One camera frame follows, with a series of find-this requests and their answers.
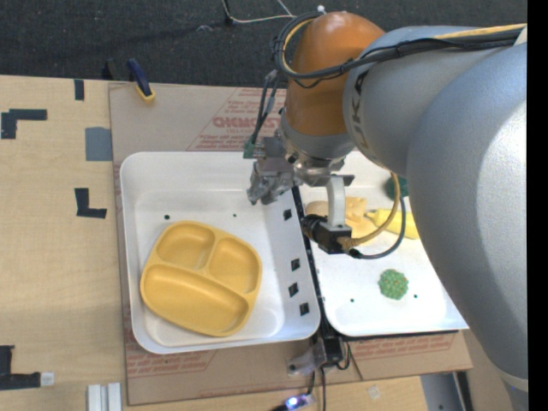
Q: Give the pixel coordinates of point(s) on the yellow banana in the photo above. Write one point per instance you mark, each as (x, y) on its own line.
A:
(409, 225)

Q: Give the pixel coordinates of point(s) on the cream pizza slice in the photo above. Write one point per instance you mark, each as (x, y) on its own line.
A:
(357, 214)

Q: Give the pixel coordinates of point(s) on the beige biscuit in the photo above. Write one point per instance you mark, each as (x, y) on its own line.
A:
(316, 208)

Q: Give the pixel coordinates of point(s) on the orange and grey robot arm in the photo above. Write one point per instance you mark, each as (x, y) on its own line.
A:
(449, 144)

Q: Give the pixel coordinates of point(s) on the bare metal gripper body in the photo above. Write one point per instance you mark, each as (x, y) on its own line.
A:
(280, 167)

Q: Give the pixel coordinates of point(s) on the green grapes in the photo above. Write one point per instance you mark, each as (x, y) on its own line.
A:
(393, 284)

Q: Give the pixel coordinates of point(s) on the brown cardboard board red print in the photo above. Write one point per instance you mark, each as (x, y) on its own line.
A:
(171, 118)

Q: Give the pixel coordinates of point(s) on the yellow divided plate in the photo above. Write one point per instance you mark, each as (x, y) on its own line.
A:
(201, 281)

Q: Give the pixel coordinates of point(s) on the white plastic tray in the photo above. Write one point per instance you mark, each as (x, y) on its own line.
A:
(364, 315)
(201, 186)

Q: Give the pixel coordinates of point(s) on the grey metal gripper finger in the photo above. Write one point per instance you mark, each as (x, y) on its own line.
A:
(276, 193)
(256, 193)

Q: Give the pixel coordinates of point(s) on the black cylinder on white bracket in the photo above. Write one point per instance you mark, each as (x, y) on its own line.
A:
(331, 234)

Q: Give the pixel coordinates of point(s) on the green broccoli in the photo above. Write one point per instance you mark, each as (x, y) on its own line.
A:
(390, 188)

